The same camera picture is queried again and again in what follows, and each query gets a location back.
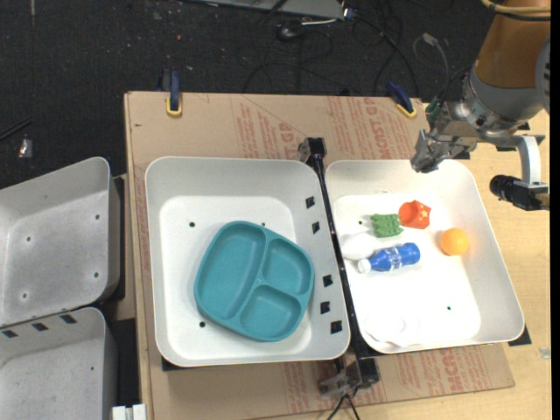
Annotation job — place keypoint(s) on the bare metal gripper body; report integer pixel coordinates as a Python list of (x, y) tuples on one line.
[(455, 127)]

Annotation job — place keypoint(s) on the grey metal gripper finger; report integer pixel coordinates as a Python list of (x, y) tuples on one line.
[(421, 156), (439, 156)]

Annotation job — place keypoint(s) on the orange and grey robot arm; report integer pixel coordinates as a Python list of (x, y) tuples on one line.
[(509, 42)]

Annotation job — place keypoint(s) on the red cup with yellow star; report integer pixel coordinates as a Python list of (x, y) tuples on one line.
[(415, 214)]

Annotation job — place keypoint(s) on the green toy pea pods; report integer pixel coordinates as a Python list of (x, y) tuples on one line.
[(386, 225)]

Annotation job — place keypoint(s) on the orange toy fruit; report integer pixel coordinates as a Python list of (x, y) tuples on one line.
[(454, 241)]

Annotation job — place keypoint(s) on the blue bottle with white cap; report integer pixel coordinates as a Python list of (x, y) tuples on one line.
[(391, 257)]

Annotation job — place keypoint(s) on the white toy egg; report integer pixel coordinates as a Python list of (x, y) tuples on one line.
[(356, 247)]

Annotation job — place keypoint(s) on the white plastic tray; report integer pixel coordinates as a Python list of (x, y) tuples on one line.
[(57, 234), (184, 278), (437, 296), (52, 374)]

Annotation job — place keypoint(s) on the black computer mouse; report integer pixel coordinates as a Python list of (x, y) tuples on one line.
[(290, 29)]

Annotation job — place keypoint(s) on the brown cardboard board red print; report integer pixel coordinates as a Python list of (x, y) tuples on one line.
[(210, 121)]

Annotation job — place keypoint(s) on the teal divided plate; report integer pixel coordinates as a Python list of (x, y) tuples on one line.
[(245, 278)]

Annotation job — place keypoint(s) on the black cylinder on white bracket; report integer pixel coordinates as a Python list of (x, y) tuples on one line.
[(527, 191)]

